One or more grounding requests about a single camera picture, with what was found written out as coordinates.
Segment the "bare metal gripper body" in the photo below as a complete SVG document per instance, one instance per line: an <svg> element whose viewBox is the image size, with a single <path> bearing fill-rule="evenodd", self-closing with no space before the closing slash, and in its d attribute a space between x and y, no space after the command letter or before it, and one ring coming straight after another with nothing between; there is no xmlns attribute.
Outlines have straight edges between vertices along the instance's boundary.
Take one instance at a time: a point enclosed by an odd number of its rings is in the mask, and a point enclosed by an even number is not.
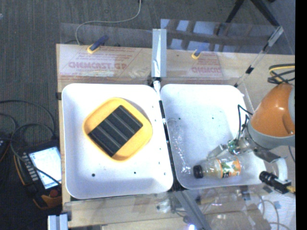
<svg viewBox="0 0 307 230"><path fill-rule="evenodd" d="M252 152L252 144L246 137L235 138L227 143L228 151L233 155L243 155Z"/></svg>

